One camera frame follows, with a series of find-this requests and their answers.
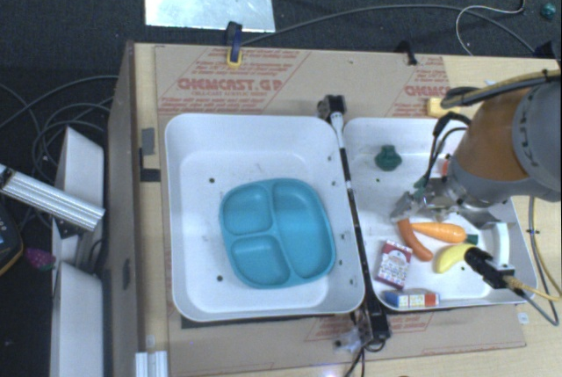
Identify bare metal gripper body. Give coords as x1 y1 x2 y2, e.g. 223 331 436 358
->
421 177 463 221

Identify white plastic tray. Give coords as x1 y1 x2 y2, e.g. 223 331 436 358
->
342 116 539 313
164 112 367 323

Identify orange carrot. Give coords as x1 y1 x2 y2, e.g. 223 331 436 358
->
409 221 479 245

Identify orange sausage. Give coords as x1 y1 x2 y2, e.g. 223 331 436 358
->
397 218 435 263

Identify green broccoli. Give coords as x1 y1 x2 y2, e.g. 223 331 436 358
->
373 144 403 173

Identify thin black and white rod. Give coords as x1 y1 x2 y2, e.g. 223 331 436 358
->
332 112 375 315

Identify red and white carton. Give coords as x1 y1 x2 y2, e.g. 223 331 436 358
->
375 238 414 291

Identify yellow banana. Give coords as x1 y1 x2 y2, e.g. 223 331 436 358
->
433 242 478 275

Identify small blue white orange box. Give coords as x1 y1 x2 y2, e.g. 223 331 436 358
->
384 287 442 310

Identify pale yellow block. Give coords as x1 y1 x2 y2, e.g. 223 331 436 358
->
427 97 462 119

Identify blue divided plate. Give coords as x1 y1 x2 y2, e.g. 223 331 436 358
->
218 178 338 290

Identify brown cardboard board red print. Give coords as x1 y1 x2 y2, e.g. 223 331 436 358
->
154 44 527 361

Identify purple grapes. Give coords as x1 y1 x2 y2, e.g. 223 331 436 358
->
24 246 58 272

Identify black cylinder on white bracket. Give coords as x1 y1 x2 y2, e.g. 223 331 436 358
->
464 221 517 291

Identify black block with thin wires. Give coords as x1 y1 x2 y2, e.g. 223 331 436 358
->
317 94 349 120
363 308 393 342

